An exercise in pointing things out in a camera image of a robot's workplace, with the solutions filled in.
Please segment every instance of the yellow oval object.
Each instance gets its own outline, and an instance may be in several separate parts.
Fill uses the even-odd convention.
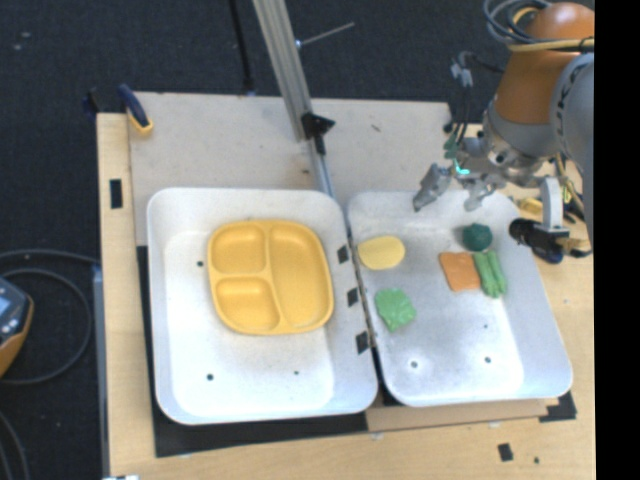
[[[208,243],[209,282],[224,323],[244,334],[293,334],[333,312],[331,272],[318,236],[284,220],[233,222]]]
[[[398,265],[404,258],[402,241],[391,235],[379,236],[358,245],[358,257],[371,270],[384,270]]]

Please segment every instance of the black floor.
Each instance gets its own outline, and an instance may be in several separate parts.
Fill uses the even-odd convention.
[[[595,0],[572,1],[595,9]],[[312,97],[450,101],[450,58],[463,50],[504,65],[487,33],[483,0],[287,0],[300,40],[355,26],[302,48]],[[277,95],[250,0],[237,0],[259,95]],[[95,128],[83,112],[91,90],[119,111],[116,87],[240,93],[244,72],[228,0],[0,0],[0,254],[46,248],[99,256]],[[474,73],[471,118],[495,90]],[[93,306],[92,269],[74,260],[0,259],[0,274],[28,266],[72,279]],[[44,275],[15,283],[36,304],[19,361],[6,378],[62,364],[81,344],[84,314],[69,287]],[[64,375],[33,386],[0,385],[0,413],[21,439],[31,477],[102,476],[95,340]],[[0,443],[15,478],[19,456]],[[6,471],[0,460],[0,479]]]

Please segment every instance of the orange and black device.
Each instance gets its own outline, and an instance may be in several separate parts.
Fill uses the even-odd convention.
[[[33,300],[0,276],[0,377],[20,352],[33,318]]]

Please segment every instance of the black bracket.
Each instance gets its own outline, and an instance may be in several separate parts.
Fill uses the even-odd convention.
[[[336,122],[326,117],[317,116],[311,112],[307,112],[302,116],[302,127],[307,139],[313,139],[316,152],[319,155],[326,155],[327,149],[324,145],[324,135]]]

